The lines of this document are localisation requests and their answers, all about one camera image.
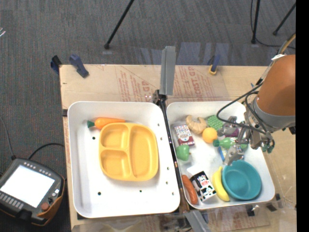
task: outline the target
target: teal bowl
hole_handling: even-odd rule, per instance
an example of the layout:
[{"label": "teal bowl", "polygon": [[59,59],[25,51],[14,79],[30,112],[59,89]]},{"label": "teal bowl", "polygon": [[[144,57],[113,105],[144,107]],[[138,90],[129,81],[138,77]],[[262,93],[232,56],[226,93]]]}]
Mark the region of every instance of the teal bowl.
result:
[{"label": "teal bowl", "polygon": [[256,198],[262,188],[262,181],[257,170],[244,160],[232,162],[222,171],[222,184],[226,192],[239,200]]}]

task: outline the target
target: green bottle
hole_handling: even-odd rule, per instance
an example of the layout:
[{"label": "green bottle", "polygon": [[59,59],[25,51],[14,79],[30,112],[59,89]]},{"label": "green bottle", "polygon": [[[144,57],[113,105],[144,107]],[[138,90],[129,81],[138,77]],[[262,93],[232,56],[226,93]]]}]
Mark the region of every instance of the green bottle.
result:
[{"label": "green bottle", "polygon": [[[236,140],[237,140],[237,137],[226,137],[222,140],[214,140],[212,145],[215,146],[215,147],[221,146],[223,148],[229,149],[231,146],[233,146],[236,143],[235,142]],[[240,145],[241,149],[245,149],[247,147],[248,147],[247,144],[241,144]]]}]

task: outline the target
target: table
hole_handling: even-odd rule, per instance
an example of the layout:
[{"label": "table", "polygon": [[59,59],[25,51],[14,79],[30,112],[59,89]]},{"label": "table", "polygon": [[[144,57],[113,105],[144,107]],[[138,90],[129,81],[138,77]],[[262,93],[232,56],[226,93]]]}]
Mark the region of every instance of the table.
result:
[{"label": "table", "polygon": [[[66,112],[76,101],[150,102],[160,85],[159,65],[84,65],[89,76],[82,78],[72,65],[59,67],[63,126],[66,147],[66,165],[70,204],[70,222],[73,232],[113,231],[113,220],[78,219],[72,197],[71,161],[68,118]],[[249,91],[266,66],[218,66],[217,74],[208,73],[209,66],[176,66],[174,93],[168,102],[175,101],[231,101]],[[255,216],[243,215],[241,207],[208,211],[209,228],[215,231],[296,231],[296,160],[295,135],[289,130],[273,134],[276,147],[265,159],[271,173],[276,198],[259,205]],[[124,217],[132,231],[156,231],[160,216]]]}]

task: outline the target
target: gray carpet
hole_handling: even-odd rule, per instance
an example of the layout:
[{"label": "gray carpet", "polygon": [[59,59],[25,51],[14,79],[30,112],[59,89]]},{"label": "gray carpet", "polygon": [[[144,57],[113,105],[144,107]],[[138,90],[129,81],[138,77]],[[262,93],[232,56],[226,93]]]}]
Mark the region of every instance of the gray carpet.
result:
[{"label": "gray carpet", "polygon": [[[130,0],[0,0],[0,116],[12,149],[27,158],[43,144],[64,143],[59,76],[50,67],[75,53],[85,64],[161,64],[162,49],[176,47],[177,65],[266,66],[296,31],[296,9],[273,35],[296,0],[135,0],[110,43],[104,45]],[[296,40],[286,50],[295,54]],[[0,124],[0,171],[10,165]],[[66,176],[62,147],[48,146],[32,158]],[[68,198],[46,227],[0,212],[1,232],[68,232]]]}]

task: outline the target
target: yellow plate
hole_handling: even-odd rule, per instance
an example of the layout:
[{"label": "yellow plate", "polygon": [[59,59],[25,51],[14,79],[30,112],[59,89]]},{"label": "yellow plate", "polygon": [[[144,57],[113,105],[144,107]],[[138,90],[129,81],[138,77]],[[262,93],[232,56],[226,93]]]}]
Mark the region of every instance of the yellow plate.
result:
[{"label": "yellow plate", "polygon": [[102,171],[110,178],[149,180],[159,165],[155,134],[140,124],[107,124],[100,132],[99,160]]}]

